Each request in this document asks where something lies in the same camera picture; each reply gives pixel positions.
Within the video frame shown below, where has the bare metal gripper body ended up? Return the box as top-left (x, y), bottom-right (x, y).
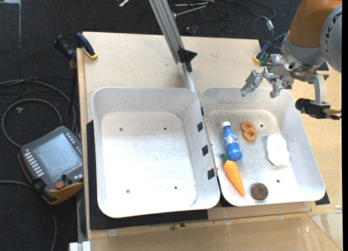
top-left (262, 53), bottom-right (316, 85)

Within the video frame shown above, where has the orange-brown pretzel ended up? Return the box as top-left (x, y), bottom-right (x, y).
top-left (239, 121), bottom-right (257, 143)

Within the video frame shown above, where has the thin black and white rod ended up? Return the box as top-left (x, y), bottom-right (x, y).
top-left (185, 63), bottom-right (219, 180)

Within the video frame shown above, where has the white irregular flat piece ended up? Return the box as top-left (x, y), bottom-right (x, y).
top-left (265, 134), bottom-right (290, 167)

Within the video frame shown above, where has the blue bottle with white cap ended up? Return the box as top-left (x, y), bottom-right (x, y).
top-left (221, 121), bottom-right (243, 162)

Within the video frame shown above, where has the white plastic tray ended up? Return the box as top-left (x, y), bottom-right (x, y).
top-left (91, 87), bottom-right (221, 219)
top-left (200, 87), bottom-right (326, 207)

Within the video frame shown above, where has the orange carrot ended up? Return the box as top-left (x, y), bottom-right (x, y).
top-left (220, 152), bottom-right (246, 197)

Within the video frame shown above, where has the brown round doughnut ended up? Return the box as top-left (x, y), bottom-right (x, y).
top-left (250, 182), bottom-right (269, 201)

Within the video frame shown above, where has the pale wood board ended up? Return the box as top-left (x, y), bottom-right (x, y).
top-left (81, 31), bottom-right (313, 239)

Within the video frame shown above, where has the black cylinder on white bracket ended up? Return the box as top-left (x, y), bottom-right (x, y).
top-left (295, 74), bottom-right (333, 120)

